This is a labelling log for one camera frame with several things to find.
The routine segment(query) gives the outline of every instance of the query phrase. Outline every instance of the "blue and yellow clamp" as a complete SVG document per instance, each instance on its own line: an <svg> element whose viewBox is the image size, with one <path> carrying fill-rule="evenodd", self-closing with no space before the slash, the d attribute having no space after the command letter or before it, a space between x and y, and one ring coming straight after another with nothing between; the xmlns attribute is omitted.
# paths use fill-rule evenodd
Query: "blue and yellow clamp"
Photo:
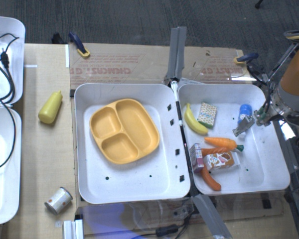
<svg viewBox="0 0 299 239"><path fill-rule="evenodd" d="M87 58L88 56L90 56L90 51L84 47L83 43L81 42L80 38L77 36L76 33L70 32L69 37L71 41L73 41L76 44L77 51L82 57Z"/></svg>
<svg viewBox="0 0 299 239"><path fill-rule="evenodd" d="M246 61L247 62L250 62L252 61L253 59L257 59L259 57L258 53L249 53L249 54L246 54L244 56L241 56L241 57L235 57L234 58L234 63L236 65L242 65L244 64Z"/></svg>

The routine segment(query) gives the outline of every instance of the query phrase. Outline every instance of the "wooden table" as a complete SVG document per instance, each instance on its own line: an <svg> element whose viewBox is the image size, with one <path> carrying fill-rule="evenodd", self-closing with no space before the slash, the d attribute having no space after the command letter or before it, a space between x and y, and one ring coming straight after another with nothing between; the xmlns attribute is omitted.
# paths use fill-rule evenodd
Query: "wooden table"
<svg viewBox="0 0 299 239"><path fill-rule="evenodd" d="M2 227L5 239L61 239L62 222L74 220L77 209L70 74L65 45L26 44L23 96L14 105L22 118L20 204L15 217ZM38 112L54 91L63 101L53 125L43 124ZM59 187L73 196L58 216L44 206ZM298 238L291 210L282 200L283 212L272 217L225 222L233 238ZM107 235L86 238L122 238ZM205 224L189 227L181 238L212 238Z"/></svg>

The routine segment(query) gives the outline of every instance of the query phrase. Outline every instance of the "table top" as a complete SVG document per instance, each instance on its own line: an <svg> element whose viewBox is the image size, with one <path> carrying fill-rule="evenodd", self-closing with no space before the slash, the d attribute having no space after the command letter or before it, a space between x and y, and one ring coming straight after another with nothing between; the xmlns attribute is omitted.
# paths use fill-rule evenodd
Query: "table top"
<svg viewBox="0 0 299 239"><path fill-rule="evenodd" d="M113 44L112 48L125 50L126 47ZM22 119L20 203L15 217L2 227L3 238L62 238L63 221L73 221L81 205L75 163L73 100L70 98L72 69L67 64L67 55L66 45L25 44L23 96L13 106ZM41 123L38 112L51 93L59 90L63 100L55 122L52 125ZM66 188L73 200L56 216L47 210L44 202L59 187ZM291 210L280 195L273 196L271 210L253 210L252 202L239 206L242 197L236 197L236 206L224 207L221 216L233 238L297 238ZM240 214L233 217L228 209ZM89 235L88 230L85 234L86 238L131 238L117 234ZM212 235L206 224L199 223L190 225L183 237L212 238Z"/></svg>

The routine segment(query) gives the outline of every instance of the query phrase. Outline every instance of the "blue can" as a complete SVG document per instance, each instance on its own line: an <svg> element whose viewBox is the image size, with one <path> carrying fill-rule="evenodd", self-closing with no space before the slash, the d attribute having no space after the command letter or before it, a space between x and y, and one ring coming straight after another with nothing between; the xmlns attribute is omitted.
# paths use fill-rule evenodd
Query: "blue can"
<svg viewBox="0 0 299 239"><path fill-rule="evenodd" d="M253 109L250 105L243 104L239 108L238 124L244 119L245 116L251 116Z"/></svg>

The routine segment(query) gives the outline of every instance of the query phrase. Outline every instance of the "yellow divided plate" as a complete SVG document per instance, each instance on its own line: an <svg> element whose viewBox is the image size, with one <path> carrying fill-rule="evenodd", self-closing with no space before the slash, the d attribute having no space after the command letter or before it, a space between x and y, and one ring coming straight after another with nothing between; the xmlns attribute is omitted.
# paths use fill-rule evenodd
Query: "yellow divided plate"
<svg viewBox="0 0 299 239"><path fill-rule="evenodd" d="M159 144L154 122L134 99L117 100L94 112L90 130L101 152L115 164L138 160Z"/></svg>

